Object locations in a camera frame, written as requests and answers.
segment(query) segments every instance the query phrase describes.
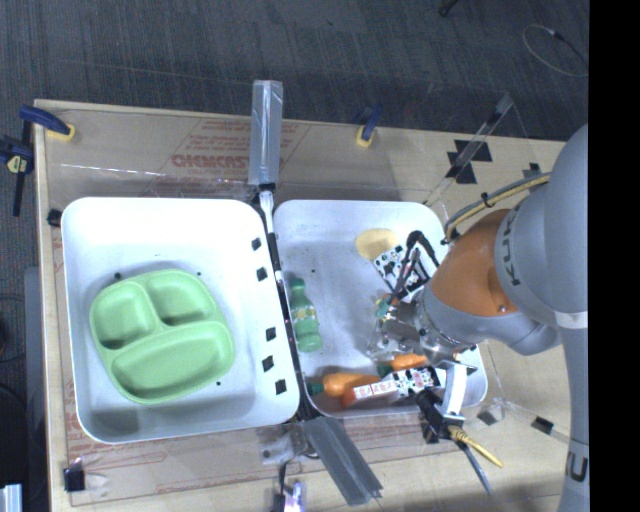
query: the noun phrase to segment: green bottle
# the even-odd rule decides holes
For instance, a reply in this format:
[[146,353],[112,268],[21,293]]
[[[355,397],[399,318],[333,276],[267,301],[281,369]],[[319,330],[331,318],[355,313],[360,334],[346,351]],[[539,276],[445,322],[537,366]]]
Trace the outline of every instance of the green bottle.
[[316,308],[304,293],[304,280],[296,277],[291,280],[291,323],[296,333],[298,350],[313,352],[322,346],[318,332],[319,322]]

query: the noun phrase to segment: orange carrot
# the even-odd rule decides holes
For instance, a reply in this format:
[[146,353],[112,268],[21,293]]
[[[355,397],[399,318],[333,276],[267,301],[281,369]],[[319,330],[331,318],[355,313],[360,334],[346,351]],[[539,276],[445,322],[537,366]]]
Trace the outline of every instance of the orange carrot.
[[325,375],[322,378],[322,385],[327,395],[338,397],[356,386],[364,386],[365,384],[372,384],[379,381],[380,377],[377,375],[337,372]]
[[409,368],[416,368],[423,366],[427,363],[427,357],[419,354],[396,354],[391,361],[391,367],[394,372],[400,370],[408,370]]

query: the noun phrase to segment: green divided tray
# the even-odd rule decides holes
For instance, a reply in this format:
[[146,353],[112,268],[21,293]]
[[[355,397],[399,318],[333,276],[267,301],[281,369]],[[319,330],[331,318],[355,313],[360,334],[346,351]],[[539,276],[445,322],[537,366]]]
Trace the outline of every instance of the green divided tray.
[[179,269],[148,272],[98,293],[91,332],[107,373],[124,396],[155,404],[220,379],[235,344],[207,287]]

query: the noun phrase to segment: blue clamp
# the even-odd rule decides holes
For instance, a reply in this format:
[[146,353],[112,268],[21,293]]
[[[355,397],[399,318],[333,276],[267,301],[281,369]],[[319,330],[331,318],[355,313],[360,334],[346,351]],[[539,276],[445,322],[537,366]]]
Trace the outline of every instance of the blue clamp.
[[22,105],[20,107],[22,139],[16,140],[6,135],[0,141],[0,163],[16,175],[16,190],[13,197],[13,216],[20,216],[24,180],[34,169],[33,145],[31,143],[32,125],[44,126],[52,136],[69,140],[75,132],[72,125],[67,125],[53,114],[37,107]]
[[363,119],[366,119],[366,124],[362,125],[356,135],[356,143],[359,146],[368,148],[373,141],[373,130],[380,119],[382,114],[382,104],[378,103],[373,110],[367,107],[362,113],[356,117],[354,123],[359,124]]
[[25,135],[24,131],[26,129],[30,132],[31,124],[39,124],[41,126],[44,126],[47,130],[51,130],[52,132],[62,135],[71,134],[70,125],[67,125],[65,122],[61,121],[50,112],[42,110],[41,108],[22,105],[20,107],[20,119],[25,122],[22,131],[23,140]]

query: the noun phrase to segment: gray robot arm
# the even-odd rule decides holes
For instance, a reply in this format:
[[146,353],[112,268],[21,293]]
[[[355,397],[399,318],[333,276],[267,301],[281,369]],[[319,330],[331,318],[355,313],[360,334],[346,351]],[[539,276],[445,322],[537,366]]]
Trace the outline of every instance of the gray robot arm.
[[500,283],[518,309],[558,333],[571,395],[571,442],[559,510],[590,509],[588,388],[588,126],[567,142],[547,186],[503,221]]
[[[426,333],[421,348],[434,364],[485,339],[502,341],[523,355],[562,343],[571,395],[571,441],[561,512],[590,509],[587,143],[584,126],[561,151],[548,184],[509,211],[497,229],[495,270],[517,311],[478,316],[451,307],[436,296],[433,280],[417,306],[418,323]],[[450,271],[446,275],[444,281],[455,278]]]

